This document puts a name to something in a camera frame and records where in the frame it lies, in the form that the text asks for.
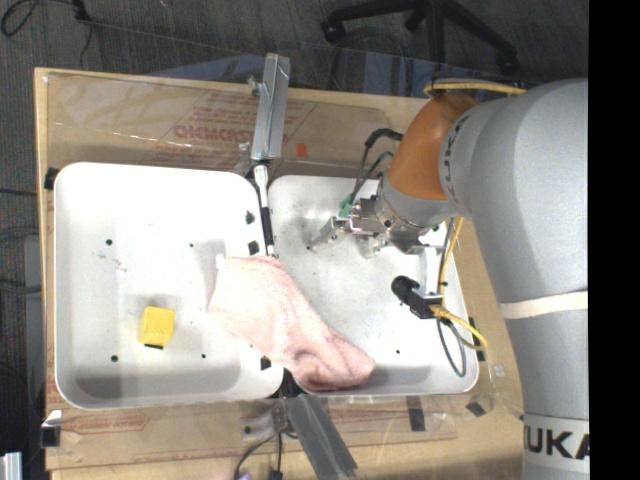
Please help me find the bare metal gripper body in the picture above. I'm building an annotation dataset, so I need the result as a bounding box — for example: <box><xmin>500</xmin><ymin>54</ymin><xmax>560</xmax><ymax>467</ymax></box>
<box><xmin>345</xmin><ymin>195</ymin><xmax>435</xmax><ymax>255</ymax></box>

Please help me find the white plastic tray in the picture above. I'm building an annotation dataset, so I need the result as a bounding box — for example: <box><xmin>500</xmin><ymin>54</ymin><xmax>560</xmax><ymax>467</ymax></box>
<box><xmin>52</xmin><ymin>161</ymin><xmax>285</xmax><ymax>411</ymax></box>
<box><xmin>266</xmin><ymin>173</ymin><xmax>481</xmax><ymax>397</ymax></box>

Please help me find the thin black and white rod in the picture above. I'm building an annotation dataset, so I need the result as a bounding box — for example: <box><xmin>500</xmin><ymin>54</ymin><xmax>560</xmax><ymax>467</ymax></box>
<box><xmin>252</xmin><ymin>163</ymin><xmax>279</xmax><ymax>259</ymax></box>

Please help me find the pink cloth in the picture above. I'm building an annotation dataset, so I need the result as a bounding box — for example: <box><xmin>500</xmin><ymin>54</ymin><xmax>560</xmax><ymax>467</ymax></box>
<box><xmin>205</xmin><ymin>253</ymin><xmax>377</xmax><ymax>394</ymax></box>

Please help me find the yellow cube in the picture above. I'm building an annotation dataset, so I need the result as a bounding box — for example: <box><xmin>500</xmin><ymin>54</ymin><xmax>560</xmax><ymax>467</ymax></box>
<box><xmin>138</xmin><ymin>305</ymin><xmax>177</xmax><ymax>350</ymax></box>

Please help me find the brown cardboard board red print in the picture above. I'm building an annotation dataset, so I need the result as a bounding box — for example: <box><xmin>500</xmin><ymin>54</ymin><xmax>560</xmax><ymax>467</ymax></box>
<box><xmin>33</xmin><ymin>66</ymin><xmax>527</xmax><ymax>480</ymax></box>

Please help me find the black cylinder on white bracket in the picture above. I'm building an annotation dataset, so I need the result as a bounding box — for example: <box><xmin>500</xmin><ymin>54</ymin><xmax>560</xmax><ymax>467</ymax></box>
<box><xmin>390</xmin><ymin>244</ymin><xmax>445</xmax><ymax>320</ymax></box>

